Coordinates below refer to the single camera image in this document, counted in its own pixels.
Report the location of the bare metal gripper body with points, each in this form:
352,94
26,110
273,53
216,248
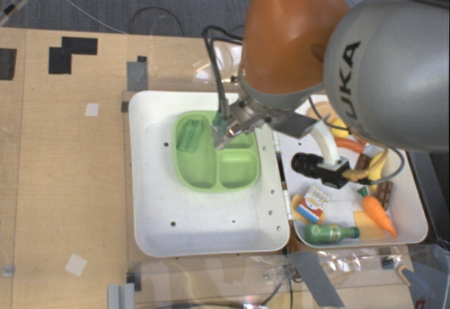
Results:
247,117

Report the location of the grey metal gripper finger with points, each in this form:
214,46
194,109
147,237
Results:
222,140
236,131

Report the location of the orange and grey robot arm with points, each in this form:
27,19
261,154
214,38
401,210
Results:
379,72

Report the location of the green ridged toy vegetable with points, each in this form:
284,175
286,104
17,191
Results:
190,135

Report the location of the green divided plate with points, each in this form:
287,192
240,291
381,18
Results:
197,170

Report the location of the beige toy bread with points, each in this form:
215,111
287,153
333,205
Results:
318,111

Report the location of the thin black and white rod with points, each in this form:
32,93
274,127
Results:
283,188

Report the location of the white plastic tray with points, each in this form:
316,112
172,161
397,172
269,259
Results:
341,202
211,216

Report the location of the yellow toy lemon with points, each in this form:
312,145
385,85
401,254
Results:
339,127

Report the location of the red and white fries carton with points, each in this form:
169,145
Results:
313,203

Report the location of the orange toy sausage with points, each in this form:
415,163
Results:
349,144

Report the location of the brown chocolate bar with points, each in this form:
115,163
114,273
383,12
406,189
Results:
363,162
385,195

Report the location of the green plastic bottle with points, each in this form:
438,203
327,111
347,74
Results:
327,233

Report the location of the yellow banana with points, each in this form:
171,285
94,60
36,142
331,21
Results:
379,165

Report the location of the pale wood board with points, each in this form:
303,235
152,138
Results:
211,283

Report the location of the orange carrot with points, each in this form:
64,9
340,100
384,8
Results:
378,212

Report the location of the yellow cheese slice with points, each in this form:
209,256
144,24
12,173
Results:
365,228

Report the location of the black cylinder on white bracket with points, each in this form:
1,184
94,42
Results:
309,164

